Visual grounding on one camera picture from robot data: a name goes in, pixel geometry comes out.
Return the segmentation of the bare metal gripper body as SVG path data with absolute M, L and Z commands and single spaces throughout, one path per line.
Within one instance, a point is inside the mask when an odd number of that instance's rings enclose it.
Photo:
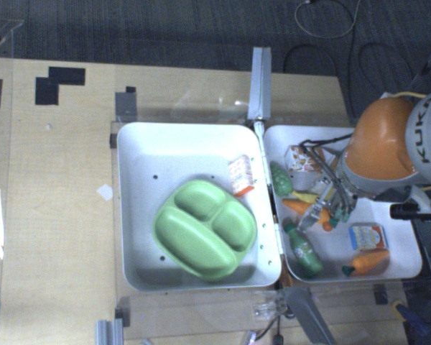
M 315 204 L 322 211 L 326 208 L 331 222 L 348 222 L 354 211 L 358 197 L 347 191 L 341 183 L 336 185 L 327 178 L 316 183 L 318 196 Z

